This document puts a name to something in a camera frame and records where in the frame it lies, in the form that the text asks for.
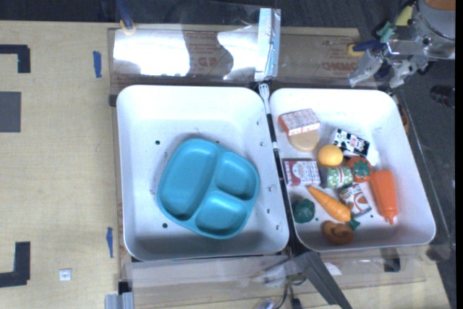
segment orange carrot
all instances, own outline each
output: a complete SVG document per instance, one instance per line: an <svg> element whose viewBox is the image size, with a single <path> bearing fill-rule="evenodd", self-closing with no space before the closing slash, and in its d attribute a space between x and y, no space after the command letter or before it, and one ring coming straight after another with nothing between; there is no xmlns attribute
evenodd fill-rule
<svg viewBox="0 0 463 309"><path fill-rule="evenodd" d="M330 214L330 216L338 221L350 221L350 210L341 201L332 198L330 195L327 195L326 193L312 186L309 186L308 190L314 199L316 199L318 203L326 210L326 212Z"/></svg>

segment wooden table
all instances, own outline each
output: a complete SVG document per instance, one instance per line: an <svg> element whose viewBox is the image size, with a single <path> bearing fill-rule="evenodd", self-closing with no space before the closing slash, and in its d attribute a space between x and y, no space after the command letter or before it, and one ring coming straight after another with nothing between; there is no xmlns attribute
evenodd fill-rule
<svg viewBox="0 0 463 309"><path fill-rule="evenodd" d="M30 242L31 254L30 280L0 288L0 308L103 308L105 295L117 291L110 27L0 22L0 44L28 45L31 58L30 73L20 74L17 56L0 54L0 91L21 92L22 104L20 132L0 132L0 273L13 270L16 242ZM101 77L95 74L94 51L101 53ZM60 280L60 270L68 268L72 279ZM449 308L436 265L423 262L422 271L423 282L344 294L354 308ZM300 298L305 308L331 308L318 293ZM189 308L252 308L258 301Z"/></svg>

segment gray square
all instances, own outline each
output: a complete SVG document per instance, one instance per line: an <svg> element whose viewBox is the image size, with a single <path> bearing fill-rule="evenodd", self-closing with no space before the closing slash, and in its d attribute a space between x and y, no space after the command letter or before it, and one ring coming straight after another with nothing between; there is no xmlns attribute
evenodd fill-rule
<svg viewBox="0 0 463 309"><path fill-rule="evenodd" d="M21 92L0 92L0 132L21 132Z"/></svg>

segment red squeeze bottle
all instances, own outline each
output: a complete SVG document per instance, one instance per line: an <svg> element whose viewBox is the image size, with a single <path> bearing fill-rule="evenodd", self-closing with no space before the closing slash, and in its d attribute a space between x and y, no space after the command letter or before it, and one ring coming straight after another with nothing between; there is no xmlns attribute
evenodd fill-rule
<svg viewBox="0 0 463 309"><path fill-rule="evenodd" d="M394 224L397 215L396 186L390 170L380 170L371 175L371 189L378 205L379 214Z"/></svg>

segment blue plate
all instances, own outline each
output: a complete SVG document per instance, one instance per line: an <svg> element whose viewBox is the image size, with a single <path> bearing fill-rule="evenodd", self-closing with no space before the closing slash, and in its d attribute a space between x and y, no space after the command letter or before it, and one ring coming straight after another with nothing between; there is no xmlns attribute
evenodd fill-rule
<svg viewBox="0 0 463 309"><path fill-rule="evenodd" d="M207 237L231 238L245 227L259 175L245 158L200 138L174 152L158 187L158 205L176 223Z"/></svg>

